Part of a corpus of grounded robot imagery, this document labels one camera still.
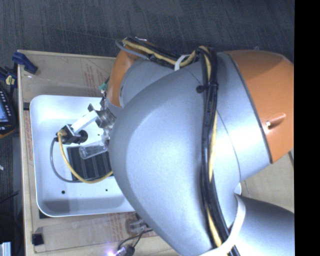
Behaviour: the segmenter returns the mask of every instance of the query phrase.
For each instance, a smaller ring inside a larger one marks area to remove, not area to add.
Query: black cable
[[[9,200],[10,198],[15,197],[15,196],[18,195],[18,194],[19,194],[19,191],[15,192],[15,193],[13,193],[13,194],[11,194],[11,195],[9,195],[9,196],[7,196],[6,198],[4,198],[4,199],[2,199],[2,200],[0,201],[0,204],[2,204],[3,202]]]
[[[54,157],[53,157],[53,151],[54,151],[54,145],[55,145],[55,142],[57,142],[58,138],[53,138],[52,142],[51,142],[51,145],[50,145],[50,164],[51,164],[51,167],[52,167],[52,170],[54,172],[54,174],[62,181],[64,182],[68,182],[68,183],[82,183],[81,180],[70,180],[70,179],[66,179],[64,177],[62,177],[56,167],[55,167],[55,163],[54,163]],[[96,178],[87,178],[86,180],[87,181],[94,181],[96,179],[100,179],[101,177],[103,176],[99,176],[99,177],[96,177]]]
[[[129,42],[131,43],[135,43],[135,44],[138,44],[138,45],[141,45],[163,57],[166,57],[168,59],[171,59],[173,61],[176,61],[177,59],[179,59],[180,55],[179,54],[175,54],[175,53],[172,53],[170,51],[167,51],[165,49],[162,49],[158,46],[155,46],[155,45],[151,45],[151,44],[148,44],[148,43],[145,43],[143,42],[142,40],[139,40],[138,38],[136,37],[132,37],[132,36],[128,36],[126,38],[126,40],[128,40]]]
[[[143,54],[141,54],[141,53],[139,53],[137,51],[134,51],[134,50],[127,49],[124,46],[122,46],[121,43],[122,43],[121,40],[115,40],[115,45],[118,48],[120,48],[121,50],[123,50],[123,51],[125,51],[125,52],[127,52],[129,54],[136,55],[136,56],[142,58],[143,60],[148,60],[148,57],[146,55],[143,55]]]
[[[200,173],[200,186],[201,186],[201,196],[205,201],[204,209],[209,210],[212,220],[216,226],[219,237],[223,242],[229,237],[230,231],[226,225],[225,219],[223,217],[217,189],[214,181],[214,172],[212,172],[211,182],[209,181],[209,171],[208,170],[208,155],[210,141],[212,137],[215,115],[217,111],[217,98],[218,98],[218,81],[217,81],[217,72],[218,72],[218,60],[216,52],[211,48],[207,47],[210,53],[206,52],[202,48],[198,48],[197,53],[202,55],[202,73],[203,73],[203,90],[204,95],[204,117],[202,124],[202,137],[201,137],[201,151],[202,151],[202,165]],[[211,65],[211,71],[208,78],[208,68],[204,62],[204,56],[207,57]],[[231,251],[228,253],[229,256],[238,256],[239,252],[234,246]]]
[[[135,236],[133,236],[133,237],[129,237],[129,238],[123,240],[123,241],[118,245],[117,250],[120,250],[121,247],[122,247],[122,245],[123,245],[124,243],[126,243],[126,242],[128,242],[128,241],[130,241],[130,240],[132,240],[132,239],[138,238],[137,241],[135,242],[133,248],[136,247],[136,245],[137,245],[137,243],[140,241],[141,237],[142,237],[144,234],[146,234],[146,233],[148,233],[148,232],[151,232],[151,231],[153,231],[153,229],[144,230],[144,231],[142,231],[142,232],[141,232],[140,234],[138,234],[138,235],[135,235]]]

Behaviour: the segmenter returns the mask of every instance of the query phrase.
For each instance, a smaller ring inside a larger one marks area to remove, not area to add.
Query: white cable tie
[[[190,54],[186,54],[186,55],[181,55],[177,61],[174,64],[174,71],[177,71],[180,69],[180,63],[185,59],[185,57],[190,56]]]
[[[71,125],[72,131],[77,134],[80,132],[84,127],[91,124],[93,121],[95,121],[98,117],[98,114],[95,110],[90,111],[88,114],[84,115],[77,121]]]
[[[236,240],[239,237],[242,224],[245,220],[246,206],[237,194],[235,194],[234,196],[237,199],[238,207],[229,237],[221,246],[209,250],[199,256],[225,256],[231,251],[232,247],[234,247],[234,245],[236,244]]]

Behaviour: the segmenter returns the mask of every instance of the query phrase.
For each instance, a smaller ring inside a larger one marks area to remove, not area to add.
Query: clamp
[[[14,63],[13,68],[8,68],[7,66],[4,68],[0,67],[0,80],[5,81],[5,83],[12,88],[18,88],[18,64],[24,65],[24,70],[31,74],[35,74],[38,67],[35,66],[23,53],[17,51],[13,54],[12,61]]]

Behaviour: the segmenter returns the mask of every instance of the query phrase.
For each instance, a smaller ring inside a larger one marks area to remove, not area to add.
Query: white tray
[[[59,179],[50,164],[50,145],[56,133],[66,124],[72,125],[87,114],[89,104],[99,110],[100,100],[99,97],[39,95],[30,103],[36,201],[39,209],[47,216],[134,211],[113,176],[93,184],[69,183]],[[95,122],[84,130],[88,133],[88,140],[84,144],[100,140],[103,132]],[[72,146],[79,145],[63,146],[67,156],[67,147]],[[57,142],[53,148],[53,161],[60,175],[72,180],[72,174],[62,159]]]

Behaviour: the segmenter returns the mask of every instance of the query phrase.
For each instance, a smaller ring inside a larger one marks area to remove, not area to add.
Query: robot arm
[[[114,117],[113,174],[137,213],[182,256],[294,255],[294,214],[237,195],[293,148],[293,64],[259,50],[180,58],[123,42],[101,105]]]

